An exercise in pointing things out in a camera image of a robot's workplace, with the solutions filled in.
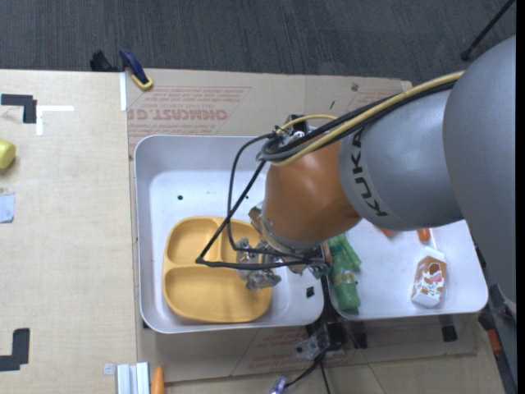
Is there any green plastic bottle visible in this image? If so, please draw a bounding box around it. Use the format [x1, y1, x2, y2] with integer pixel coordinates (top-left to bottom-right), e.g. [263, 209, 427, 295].
[328, 244, 362, 314]

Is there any white plastic tray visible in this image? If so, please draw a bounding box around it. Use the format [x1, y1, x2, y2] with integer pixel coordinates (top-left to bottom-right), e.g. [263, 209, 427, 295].
[134, 134, 326, 335]
[324, 217, 490, 322]

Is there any yellow rounded block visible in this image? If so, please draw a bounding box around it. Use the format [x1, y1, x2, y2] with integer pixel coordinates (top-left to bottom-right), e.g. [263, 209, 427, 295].
[0, 139, 17, 170]

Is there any yellow divided plate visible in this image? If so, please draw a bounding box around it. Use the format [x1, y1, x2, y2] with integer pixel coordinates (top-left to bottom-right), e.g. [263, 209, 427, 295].
[162, 216, 274, 325]

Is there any light green ridged vegetable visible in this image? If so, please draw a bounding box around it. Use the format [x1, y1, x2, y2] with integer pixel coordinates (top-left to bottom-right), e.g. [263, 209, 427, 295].
[326, 233, 363, 268]

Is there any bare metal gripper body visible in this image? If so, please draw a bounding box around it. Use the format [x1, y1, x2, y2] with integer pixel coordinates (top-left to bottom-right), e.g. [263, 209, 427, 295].
[248, 203, 330, 277]

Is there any brown and white carton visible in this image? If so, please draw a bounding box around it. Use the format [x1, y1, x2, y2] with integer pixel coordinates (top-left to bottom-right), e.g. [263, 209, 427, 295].
[410, 245, 448, 309]

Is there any black block with thin wires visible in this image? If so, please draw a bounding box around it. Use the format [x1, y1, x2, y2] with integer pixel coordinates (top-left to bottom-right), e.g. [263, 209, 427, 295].
[326, 321, 350, 350]

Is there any brown cardboard board red print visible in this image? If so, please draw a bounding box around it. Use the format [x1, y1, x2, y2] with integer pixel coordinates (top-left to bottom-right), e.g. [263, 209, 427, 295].
[125, 68, 479, 383]

